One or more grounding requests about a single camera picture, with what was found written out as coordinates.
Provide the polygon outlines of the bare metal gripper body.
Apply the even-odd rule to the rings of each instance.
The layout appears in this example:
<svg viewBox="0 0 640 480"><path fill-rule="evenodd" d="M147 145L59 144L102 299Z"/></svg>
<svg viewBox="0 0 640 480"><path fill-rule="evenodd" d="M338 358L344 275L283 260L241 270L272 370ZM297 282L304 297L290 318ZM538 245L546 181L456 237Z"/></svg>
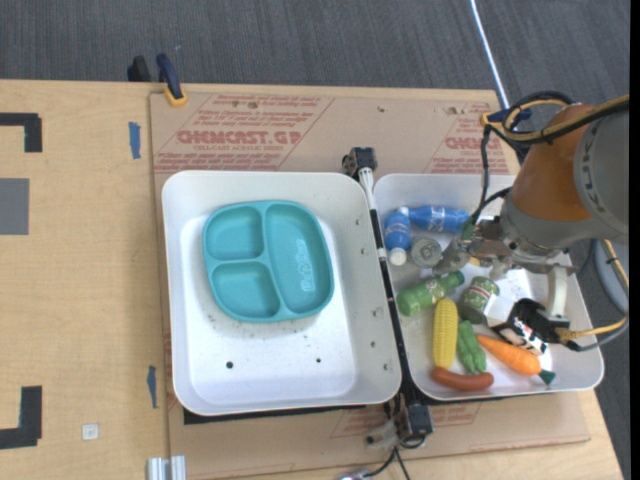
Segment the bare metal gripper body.
<svg viewBox="0 0 640 480"><path fill-rule="evenodd" d="M483 267L508 270L524 262L520 245L520 234L510 221L493 217L476 223L468 250Z"/></svg>

